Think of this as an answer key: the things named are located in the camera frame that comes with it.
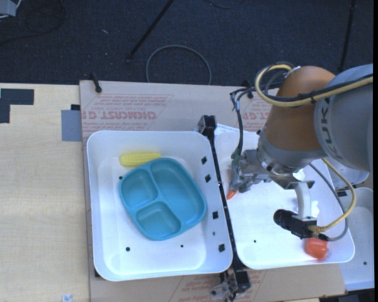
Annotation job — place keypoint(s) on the blue divided plate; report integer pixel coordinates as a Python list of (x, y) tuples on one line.
[(163, 197)]

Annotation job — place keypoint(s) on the white plastic tray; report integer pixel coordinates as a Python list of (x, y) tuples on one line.
[(163, 260), (264, 231)]

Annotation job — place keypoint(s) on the orange carrot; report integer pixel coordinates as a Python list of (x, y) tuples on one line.
[(230, 195)]

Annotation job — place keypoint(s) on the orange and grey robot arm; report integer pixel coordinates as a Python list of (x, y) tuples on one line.
[(302, 112)]

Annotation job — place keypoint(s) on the thin black rod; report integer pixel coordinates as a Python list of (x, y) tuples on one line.
[(224, 200)]

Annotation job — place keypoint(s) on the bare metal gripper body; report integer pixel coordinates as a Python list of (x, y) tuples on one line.
[(255, 168)]

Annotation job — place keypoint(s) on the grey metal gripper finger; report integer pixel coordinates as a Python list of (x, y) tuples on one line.
[(234, 181), (243, 187)]

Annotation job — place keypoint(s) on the yellow corn cob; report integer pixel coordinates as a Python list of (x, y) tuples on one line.
[(138, 159)]

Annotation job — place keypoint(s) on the black cylinder on white bracket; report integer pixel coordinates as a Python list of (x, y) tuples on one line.
[(291, 223)]

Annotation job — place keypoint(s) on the orange bell pepper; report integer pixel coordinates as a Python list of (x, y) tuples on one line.
[(315, 248)]

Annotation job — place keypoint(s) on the brown cardboard board red print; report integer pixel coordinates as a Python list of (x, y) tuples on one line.
[(129, 115)]

